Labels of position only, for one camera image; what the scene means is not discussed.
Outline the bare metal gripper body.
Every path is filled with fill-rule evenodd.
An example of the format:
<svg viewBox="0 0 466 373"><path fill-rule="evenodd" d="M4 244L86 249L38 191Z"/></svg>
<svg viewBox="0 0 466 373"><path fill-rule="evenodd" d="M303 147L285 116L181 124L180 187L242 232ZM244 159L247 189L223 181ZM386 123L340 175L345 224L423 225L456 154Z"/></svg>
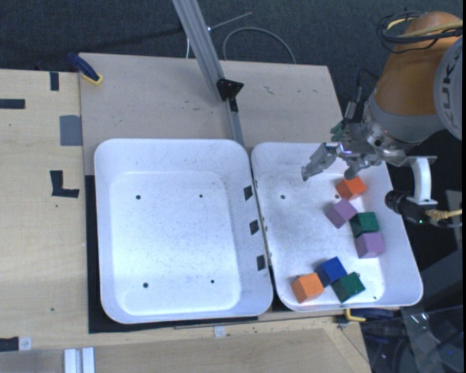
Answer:
<svg viewBox="0 0 466 373"><path fill-rule="evenodd" d="M382 162L401 165L408 145L397 141L376 124L338 124L334 127L336 154L350 169L379 166Z"/></svg>

